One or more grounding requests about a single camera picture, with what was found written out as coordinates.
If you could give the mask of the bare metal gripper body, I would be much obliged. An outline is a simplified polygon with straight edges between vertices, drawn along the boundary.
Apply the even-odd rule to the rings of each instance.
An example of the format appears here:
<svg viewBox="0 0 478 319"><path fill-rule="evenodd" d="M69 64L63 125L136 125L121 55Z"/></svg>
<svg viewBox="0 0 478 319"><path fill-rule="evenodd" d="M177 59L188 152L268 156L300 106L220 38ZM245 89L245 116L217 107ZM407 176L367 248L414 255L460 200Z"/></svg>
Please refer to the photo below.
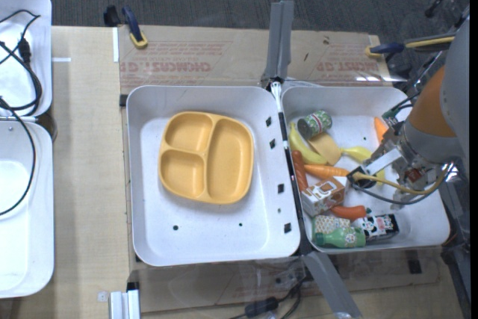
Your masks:
<svg viewBox="0 0 478 319"><path fill-rule="evenodd" d="M397 190L400 192L432 192L439 186L439 165L420 155L404 155L393 149L391 164L397 173Z"/></svg>

